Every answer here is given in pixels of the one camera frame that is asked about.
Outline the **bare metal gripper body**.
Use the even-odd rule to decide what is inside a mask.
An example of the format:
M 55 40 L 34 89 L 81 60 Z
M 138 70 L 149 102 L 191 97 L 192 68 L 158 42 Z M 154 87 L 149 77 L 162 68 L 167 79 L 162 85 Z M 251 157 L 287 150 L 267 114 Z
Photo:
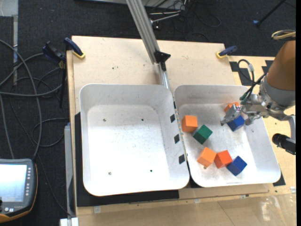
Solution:
M 268 95 L 251 94 L 240 102 L 242 112 L 249 118 L 273 117 L 275 119 L 284 119 L 286 117 L 286 107 L 280 105 Z

